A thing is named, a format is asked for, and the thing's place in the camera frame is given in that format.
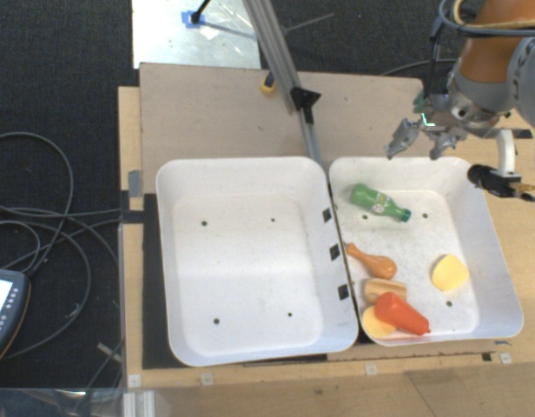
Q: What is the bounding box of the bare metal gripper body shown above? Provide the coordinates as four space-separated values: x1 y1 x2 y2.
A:
418 93 502 143

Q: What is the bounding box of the green plastic bottle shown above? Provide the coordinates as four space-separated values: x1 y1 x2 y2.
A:
348 182 413 224

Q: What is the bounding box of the white plastic tray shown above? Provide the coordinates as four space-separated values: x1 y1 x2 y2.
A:
155 156 360 367
327 156 525 348

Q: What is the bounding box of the yellow toy cheese piece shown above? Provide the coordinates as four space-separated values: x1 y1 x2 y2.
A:
431 253 471 293

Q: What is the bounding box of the orange toy chicken drumstick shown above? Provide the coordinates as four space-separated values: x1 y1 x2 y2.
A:
345 243 399 281

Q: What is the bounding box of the tan toy bread roll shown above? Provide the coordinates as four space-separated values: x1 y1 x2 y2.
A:
364 277 408 305

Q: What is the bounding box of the red toy carrot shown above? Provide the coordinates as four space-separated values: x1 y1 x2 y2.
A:
374 292 432 337

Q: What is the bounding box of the yellow round toy slice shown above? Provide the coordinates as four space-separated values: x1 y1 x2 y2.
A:
361 305 398 341

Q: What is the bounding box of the pale wood board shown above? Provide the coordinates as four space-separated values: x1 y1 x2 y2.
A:
118 85 535 389

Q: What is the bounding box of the black cylinder on white bracket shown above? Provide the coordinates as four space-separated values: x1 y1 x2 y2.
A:
466 128 524 199

